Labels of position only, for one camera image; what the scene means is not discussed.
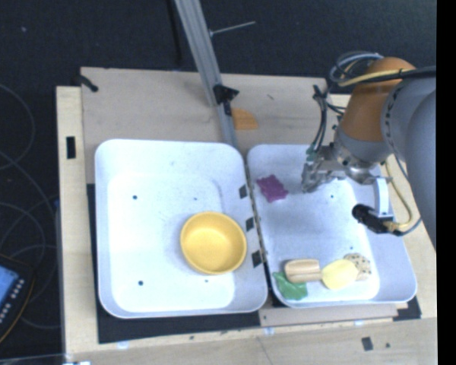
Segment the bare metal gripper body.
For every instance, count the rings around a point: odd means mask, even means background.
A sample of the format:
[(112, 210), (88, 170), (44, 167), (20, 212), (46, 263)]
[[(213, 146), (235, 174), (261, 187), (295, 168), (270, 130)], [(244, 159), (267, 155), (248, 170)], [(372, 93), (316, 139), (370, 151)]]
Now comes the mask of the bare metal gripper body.
[(318, 170), (343, 170), (346, 178), (361, 185), (371, 184), (376, 176), (372, 171), (382, 161), (382, 144), (341, 142), (312, 146), (312, 164)]

